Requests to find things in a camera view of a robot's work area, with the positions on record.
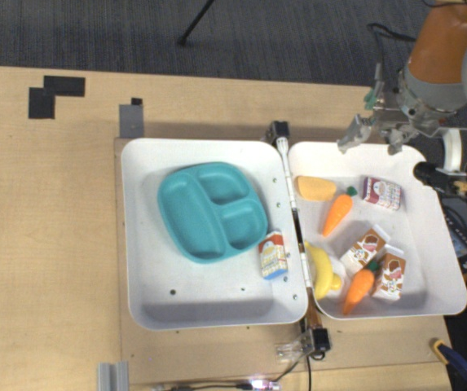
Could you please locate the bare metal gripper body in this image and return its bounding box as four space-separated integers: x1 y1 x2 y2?
373 78 467 138

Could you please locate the purple and white carton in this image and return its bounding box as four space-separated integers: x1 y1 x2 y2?
361 176 403 212

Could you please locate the yellow bread slice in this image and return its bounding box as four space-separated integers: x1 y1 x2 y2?
295 175 337 202

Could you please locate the orange carrot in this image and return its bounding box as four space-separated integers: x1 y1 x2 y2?
341 260 383 316
321 186 359 238

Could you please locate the thin black and white rod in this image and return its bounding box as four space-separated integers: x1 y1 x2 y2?
275 136 324 341

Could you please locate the white plastic tray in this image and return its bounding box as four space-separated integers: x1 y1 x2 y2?
120 137 310 332
288 140 467 321

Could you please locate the brown and white carton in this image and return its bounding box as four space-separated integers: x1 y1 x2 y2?
370 244 407 302
339 224 391 277

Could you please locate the yellow banana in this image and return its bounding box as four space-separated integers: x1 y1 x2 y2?
302 240 343 301

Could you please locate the white red and blue carton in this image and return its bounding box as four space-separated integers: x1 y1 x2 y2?
257 230 291 281

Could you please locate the teal divided plate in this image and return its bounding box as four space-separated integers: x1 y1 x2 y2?
156 160 270 266

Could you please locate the black tripod leg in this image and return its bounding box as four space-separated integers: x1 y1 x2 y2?
177 0 235 47

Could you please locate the black cylinder on white bracket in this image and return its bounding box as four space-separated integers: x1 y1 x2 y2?
412 127 467 193

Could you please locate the black block with thin wires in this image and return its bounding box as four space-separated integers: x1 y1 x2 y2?
266 120 291 143
311 327 334 357

